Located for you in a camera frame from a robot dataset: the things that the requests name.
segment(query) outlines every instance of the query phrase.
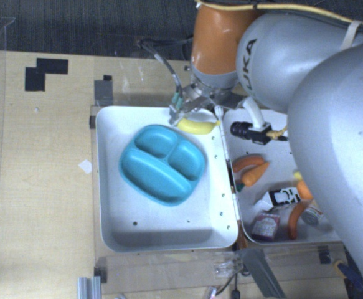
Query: banana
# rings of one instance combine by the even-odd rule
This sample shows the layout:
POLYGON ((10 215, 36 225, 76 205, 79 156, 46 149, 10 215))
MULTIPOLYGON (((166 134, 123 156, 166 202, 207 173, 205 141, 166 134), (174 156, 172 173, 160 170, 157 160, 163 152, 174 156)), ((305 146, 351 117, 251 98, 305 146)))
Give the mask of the banana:
POLYGON ((217 125, 220 125, 220 121, 212 122, 195 122, 188 120, 187 118, 183 118, 178 124, 177 127, 186 132, 195 135, 206 135, 209 134, 217 125))
POLYGON ((295 179, 297 179, 298 181, 302 181, 303 180, 303 177, 301 176, 300 172, 299 171, 295 171, 293 172, 293 177, 295 179))

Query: yellow object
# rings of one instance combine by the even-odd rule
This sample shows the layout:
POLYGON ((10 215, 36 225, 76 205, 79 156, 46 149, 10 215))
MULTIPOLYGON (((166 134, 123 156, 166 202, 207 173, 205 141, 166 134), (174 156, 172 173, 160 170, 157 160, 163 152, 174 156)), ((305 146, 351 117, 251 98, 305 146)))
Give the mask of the yellow object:
POLYGON ((183 118, 178 124, 177 127, 190 134, 195 135, 206 135, 209 134, 216 126, 220 125, 220 121, 212 122, 195 122, 188 120, 187 118, 183 118))
POLYGON ((298 181, 302 181, 303 180, 303 177, 302 177, 302 175, 300 174, 299 171, 295 171, 293 173, 293 177, 295 177, 298 181))
POLYGON ((280 136, 282 136, 286 130, 288 129, 288 126, 285 126, 282 130, 280 131, 275 131, 275 130, 271 130, 271 131, 268 131, 266 133, 266 135, 270 138, 272 138, 273 140, 276 140, 277 138, 279 138, 280 136))
POLYGON ((333 264, 333 267, 334 267, 336 273, 339 275, 339 277, 341 277, 342 279, 346 279, 347 277, 344 275, 344 273, 341 272, 341 270, 338 267, 338 265, 340 263, 343 263, 344 264, 344 262, 342 260, 335 261, 335 263, 333 264))

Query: orange carrot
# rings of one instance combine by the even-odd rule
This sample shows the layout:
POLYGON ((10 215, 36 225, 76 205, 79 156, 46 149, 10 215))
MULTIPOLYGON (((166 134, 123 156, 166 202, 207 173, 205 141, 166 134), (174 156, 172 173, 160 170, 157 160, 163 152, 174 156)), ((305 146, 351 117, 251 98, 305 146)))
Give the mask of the orange carrot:
POLYGON ((261 178, 269 165, 270 163, 266 162, 262 165, 249 169, 242 175, 241 181, 247 187, 254 185, 259 180, 259 178, 261 178))
POLYGON ((298 220, 308 205, 309 202, 301 201, 295 206, 295 208, 293 208, 291 214, 289 215, 288 237, 292 240, 295 240, 298 237, 298 220))
POLYGON ((264 164, 264 159, 260 155, 248 155, 236 160, 232 164, 232 171, 237 173, 242 168, 245 168, 249 165, 262 165, 264 164))
POLYGON ((310 190, 308 189, 305 181, 298 181, 296 188, 298 189, 298 193, 300 198, 302 199, 313 199, 313 195, 311 195, 310 190))

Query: table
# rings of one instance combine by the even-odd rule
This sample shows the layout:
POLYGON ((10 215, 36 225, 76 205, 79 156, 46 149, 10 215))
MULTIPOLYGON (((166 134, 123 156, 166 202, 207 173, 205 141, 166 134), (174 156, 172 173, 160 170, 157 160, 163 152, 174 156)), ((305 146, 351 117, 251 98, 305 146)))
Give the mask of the table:
MULTIPOLYGON (((186 84, 186 63, 171 64, 186 84)), ((174 252, 162 262, 158 254, 121 258, 102 247, 94 176, 79 164, 91 161, 95 170, 89 121, 94 81, 104 75, 113 78, 116 105, 166 106, 172 96, 172 78, 155 60, 0 51, 0 298, 75 298, 78 278, 92 277, 100 258, 122 277, 103 284, 107 299, 118 292, 127 299, 201 299, 216 281, 203 274, 213 268, 205 256, 221 258, 224 250, 174 252), (26 67, 36 67, 37 58, 66 59, 68 73, 46 74, 44 92, 26 92, 26 67), (182 278, 162 272, 168 283, 160 284, 152 276, 153 258, 158 271, 172 262, 170 271, 182 278), (207 264, 203 271, 184 274, 199 262, 207 264)), ((341 245, 329 248, 343 256, 341 245)), ((288 298, 347 298, 332 265, 318 263, 315 247, 266 255, 288 298)), ((242 298, 262 298, 251 277, 239 282, 242 298)))

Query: blue divided plate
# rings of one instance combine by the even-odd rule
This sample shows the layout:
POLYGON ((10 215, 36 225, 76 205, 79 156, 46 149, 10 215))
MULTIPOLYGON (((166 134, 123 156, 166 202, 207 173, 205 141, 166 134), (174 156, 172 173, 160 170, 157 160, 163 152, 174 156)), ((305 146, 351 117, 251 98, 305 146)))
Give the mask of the blue divided plate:
POLYGON ((184 202, 205 169, 200 149, 161 125, 140 130, 120 156, 122 178, 138 192, 167 206, 184 202))

